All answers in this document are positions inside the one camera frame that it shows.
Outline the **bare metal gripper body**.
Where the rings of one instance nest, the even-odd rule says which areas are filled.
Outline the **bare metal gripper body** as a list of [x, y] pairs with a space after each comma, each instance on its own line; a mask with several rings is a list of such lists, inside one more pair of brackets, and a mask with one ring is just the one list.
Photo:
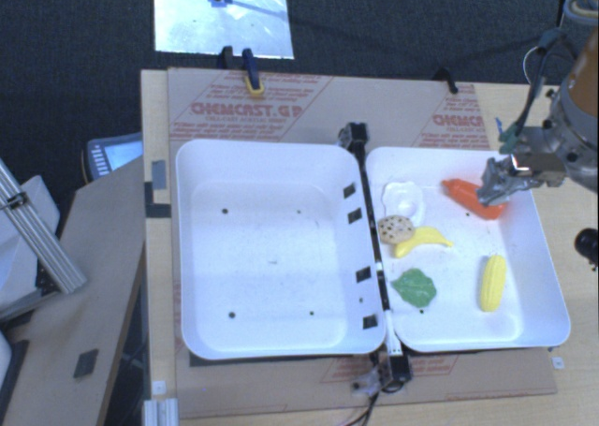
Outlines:
[[513, 170], [520, 177], [551, 187], [570, 179], [586, 189], [596, 189], [597, 148], [565, 127], [524, 127], [513, 151]]

